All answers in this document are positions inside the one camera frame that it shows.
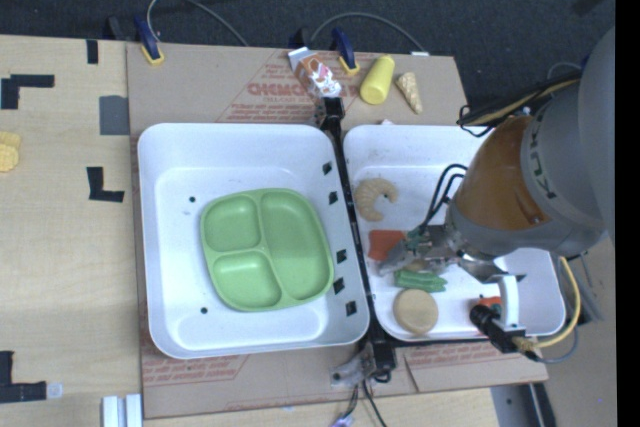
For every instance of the yellow toy corn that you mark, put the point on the yellow toy corn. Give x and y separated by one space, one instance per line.
7 152

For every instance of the beige toy ice-cream cone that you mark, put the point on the beige toy ice-cream cone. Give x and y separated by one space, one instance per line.
411 90

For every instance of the brown cardboard board red print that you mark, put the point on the brown cardboard board red print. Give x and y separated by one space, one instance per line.
210 80

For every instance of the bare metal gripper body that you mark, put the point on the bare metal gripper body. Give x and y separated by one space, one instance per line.
440 247

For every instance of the black cylinder on white bracket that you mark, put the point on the black cylinder on white bracket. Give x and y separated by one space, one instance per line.
509 305

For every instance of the yellow squeeze bottle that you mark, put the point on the yellow squeeze bottle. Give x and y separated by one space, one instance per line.
376 80

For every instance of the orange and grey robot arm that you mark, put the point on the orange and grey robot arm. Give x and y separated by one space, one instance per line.
545 175

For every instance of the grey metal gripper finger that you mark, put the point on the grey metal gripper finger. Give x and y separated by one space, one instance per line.
395 264
406 242

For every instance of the white plastic tray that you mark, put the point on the white plastic tray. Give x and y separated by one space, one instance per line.
175 240
415 155

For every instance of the tan round toy biscuit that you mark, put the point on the tan round toy biscuit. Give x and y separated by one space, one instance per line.
415 312

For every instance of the thin black and white rod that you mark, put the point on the thin black and white rod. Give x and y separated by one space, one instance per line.
350 195

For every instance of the white and orange carton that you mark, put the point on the white and orange carton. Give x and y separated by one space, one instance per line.
315 74

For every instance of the green divided plate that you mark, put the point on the green divided plate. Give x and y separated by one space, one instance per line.
280 240

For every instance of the beige toy croissant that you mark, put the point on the beige toy croissant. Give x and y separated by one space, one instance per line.
370 197

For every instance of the green toy bean pod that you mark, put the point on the green toy bean pod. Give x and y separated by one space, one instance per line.
417 281

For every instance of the red-orange toy pepper piece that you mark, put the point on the red-orange toy pepper piece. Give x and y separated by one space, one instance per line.
382 242

